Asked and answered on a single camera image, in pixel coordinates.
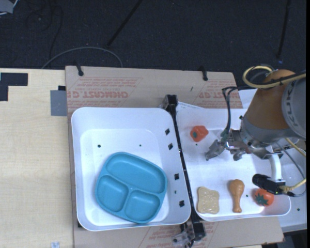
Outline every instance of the blue plate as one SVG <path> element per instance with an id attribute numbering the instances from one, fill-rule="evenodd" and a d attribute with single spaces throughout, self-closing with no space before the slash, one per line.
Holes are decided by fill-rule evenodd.
<path id="1" fill-rule="evenodd" d="M 167 188 L 165 172 L 154 163 L 127 152 L 104 163 L 95 197 L 104 210 L 123 219 L 147 223 L 161 209 Z"/>

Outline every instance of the cardboard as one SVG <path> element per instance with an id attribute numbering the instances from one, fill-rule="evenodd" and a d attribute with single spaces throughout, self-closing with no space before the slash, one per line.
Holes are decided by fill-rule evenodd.
<path id="1" fill-rule="evenodd" d="M 207 72 L 203 80 L 199 71 L 151 70 L 131 68 L 66 67 L 67 114 L 69 129 L 71 190 L 74 244 L 92 247 L 174 247 L 172 236 L 179 225 L 137 227 L 108 231 L 87 231 L 78 227 L 76 217 L 75 178 L 71 115 L 79 107 L 159 107 L 165 95 L 177 95 L 178 101 L 205 107 L 226 108 L 221 89 L 236 86 L 229 72 Z M 231 93 L 230 107 L 242 108 L 239 93 Z M 284 240 L 276 217 L 204 222 L 207 235 L 193 247 L 220 248 L 277 243 Z"/>

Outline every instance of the tomato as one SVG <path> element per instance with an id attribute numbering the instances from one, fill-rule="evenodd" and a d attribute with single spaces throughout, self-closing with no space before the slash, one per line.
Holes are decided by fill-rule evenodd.
<path id="1" fill-rule="evenodd" d="M 274 195 L 262 188 L 256 190 L 254 197 L 255 201 L 264 207 L 270 206 L 274 201 Z"/>

